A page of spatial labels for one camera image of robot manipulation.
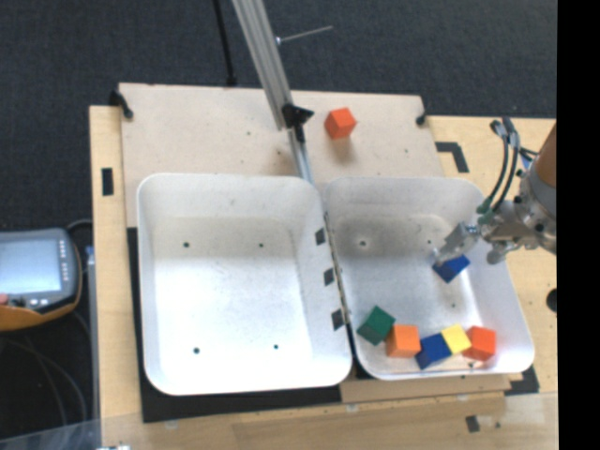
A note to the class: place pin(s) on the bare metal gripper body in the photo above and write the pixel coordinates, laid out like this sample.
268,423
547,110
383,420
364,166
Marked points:
520,225

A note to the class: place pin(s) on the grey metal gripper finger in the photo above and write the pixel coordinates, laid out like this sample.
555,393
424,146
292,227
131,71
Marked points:
437,256
460,241

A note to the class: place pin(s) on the blue cube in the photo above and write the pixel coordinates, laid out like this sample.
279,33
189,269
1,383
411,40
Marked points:
451,268
432,350

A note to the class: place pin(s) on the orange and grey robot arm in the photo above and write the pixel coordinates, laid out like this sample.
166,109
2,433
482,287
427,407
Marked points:
547,162

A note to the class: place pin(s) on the white plastic tray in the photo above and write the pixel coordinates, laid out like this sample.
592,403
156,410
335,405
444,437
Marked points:
234,289
403,289

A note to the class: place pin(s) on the yellow cube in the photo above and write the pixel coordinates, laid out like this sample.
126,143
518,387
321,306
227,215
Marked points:
456,339

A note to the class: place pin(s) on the orange cube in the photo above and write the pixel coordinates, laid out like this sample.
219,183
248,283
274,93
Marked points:
403,341

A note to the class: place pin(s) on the green cube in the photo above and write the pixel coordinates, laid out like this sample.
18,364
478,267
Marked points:
376,326

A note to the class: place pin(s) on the red-orange cube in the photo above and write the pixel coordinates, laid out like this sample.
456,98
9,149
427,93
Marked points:
340,124
480,343

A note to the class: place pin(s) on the pale wood board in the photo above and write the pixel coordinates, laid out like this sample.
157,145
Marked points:
211,129

